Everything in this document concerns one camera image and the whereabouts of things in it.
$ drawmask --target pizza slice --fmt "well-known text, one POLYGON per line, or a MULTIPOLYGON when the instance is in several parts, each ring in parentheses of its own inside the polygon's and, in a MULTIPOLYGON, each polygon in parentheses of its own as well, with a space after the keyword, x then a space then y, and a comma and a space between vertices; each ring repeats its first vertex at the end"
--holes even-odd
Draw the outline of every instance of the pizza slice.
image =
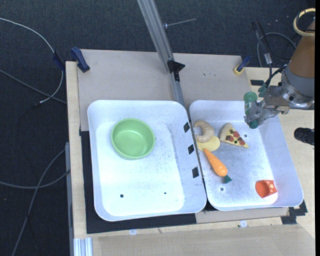
POLYGON ((239 132, 234 129, 233 125, 229 122, 223 126, 219 135, 219 139, 224 143, 247 149, 249 148, 248 144, 243 140, 239 132))

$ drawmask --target white tray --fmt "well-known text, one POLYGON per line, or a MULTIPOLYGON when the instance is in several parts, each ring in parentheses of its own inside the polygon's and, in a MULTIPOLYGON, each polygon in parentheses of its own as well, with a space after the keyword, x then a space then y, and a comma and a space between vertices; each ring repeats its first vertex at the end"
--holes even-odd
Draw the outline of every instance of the white tray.
POLYGON ((94 207, 107 221, 196 213, 207 197, 185 108, 174 101, 97 100, 88 107, 94 207), (156 141, 142 159, 126 160, 110 133, 125 118, 146 122, 156 141))
MULTIPOLYGON (((247 149, 222 142, 213 152, 228 168, 232 181, 226 184, 211 170, 204 152, 198 151, 207 198, 213 207, 228 211, 301 204, 302 187, 277 116, 250 129, 244 121, 244 102, 222 100, 197 100, 189 113, 192 123, 205 120, 212 125, 216 136, 224 124, 232 123, 249 145, 247 149), (261 198, 255 189, 260 180, 274 180, 278 192, 261 198)), ((198 127, 193 129, 201 133, 198 127)))

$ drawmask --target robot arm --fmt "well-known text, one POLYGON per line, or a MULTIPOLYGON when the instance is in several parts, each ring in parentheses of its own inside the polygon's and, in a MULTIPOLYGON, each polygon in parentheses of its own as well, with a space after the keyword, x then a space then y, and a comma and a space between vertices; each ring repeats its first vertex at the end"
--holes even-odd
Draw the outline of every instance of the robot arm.
POLYGON ((279 113, 286 114, 289 109, 315 109, 315 28, 316 20, 303 32, 289 64, 276 71, 282 73, 278 86, 269 86, 274 73, 258 90, 262 101, 257 101, 254 92, 244 95, 244 120, 250 128, 279 113))

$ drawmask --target wooden table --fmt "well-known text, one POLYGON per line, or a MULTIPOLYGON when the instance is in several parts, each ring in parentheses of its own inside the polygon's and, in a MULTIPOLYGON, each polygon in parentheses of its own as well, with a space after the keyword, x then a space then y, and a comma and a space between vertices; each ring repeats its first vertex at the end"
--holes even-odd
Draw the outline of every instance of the wooden table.
MULTIPOLYGON (((118 70, 123 67, 119 61, 119 56, 127 61, 126 67, 129 74, 126 79, 137 79, 134 72, 130 73, 131 59, 142 56, 154 64, 157 63, 157 53, 154 52, 121 52, 121 51, 101 51, 109 56, 106 62, 109 68, 118 70)), ((176 61, 192 63, 192 67, 180 73, 181 86, 184 79, 188 86, 192 86, 195 81, 200 81, 202 86, 217 88, 217 94, 206 96, 205 99, 225 99, 239 100, 243 97, 243 89, 257 91, 258 86, 250 86, 250 80, 266 80, 269 75, 267 68, 246 67, 245 72, 236 76, 233 67, 241 62, 239 56, 217 56, 199 54, 175 54, 176 61), (231 91, 221 90, 227 81, 229 84, 237 83, 244 85, 242 89, 231 95, 231 91)), ((79 243, 86 238, 92 241, 92 251, 94 256, 111 255, 210 255, 213 252, 217 255, 315 255, 315 156, 314 146, 297 141, 293 134, 298 127, 314 128, 314 111, 291 110, 287 115, 280 115, 280 122, 288 144, 290 154, 304 192, 304 201, 308 210, 306 216, 297 218, 298 224, 284 225, 280 217, 289 216, 289 208, 264 208, 234 211, 201 211, 195 214, 196 224, 183 226, 170 226, 159 228, 148 228, 138 230, 121 230, 114 232, 103 232, 87 234, 86 229, 86 209, 84 194, 84 177, 82 166, 82 145, 79 134, 80 127, 86 127, 86 115, 83 110, 86 104, 96 98, 90 98, 88 102, 80 102, 81 92, 79 92, 79 79, 83 79, 83 74, 77 68, 74 61, 66 62, 66 86, 68 102, 68 125, 69 125, 69 147, 70 147, 70 178, 71 178, 71 199, 72 199, 72 219, 71 239, 74 243, 79 243)), ((166 81, 163 71, 152 72, 145 77, 140 76, 142 83, 150 83, 150 79, 155 81, 166 81)), ((280 76, 276 75, 272 83, 276 85, 280 76)), ((192 98, 188 98, 188 92, 183 91, 186 104, 192 98)))

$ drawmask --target green plate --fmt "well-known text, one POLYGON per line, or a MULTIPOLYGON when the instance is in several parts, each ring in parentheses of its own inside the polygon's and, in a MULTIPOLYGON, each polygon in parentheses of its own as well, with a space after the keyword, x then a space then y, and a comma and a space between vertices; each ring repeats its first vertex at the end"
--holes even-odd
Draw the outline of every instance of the green plate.
POLYGON ((121 157, 133 160, 147 156, 153 150, 156 138, 148 124, 139 119, 127 118, 114 125, 111 141, 121 157))

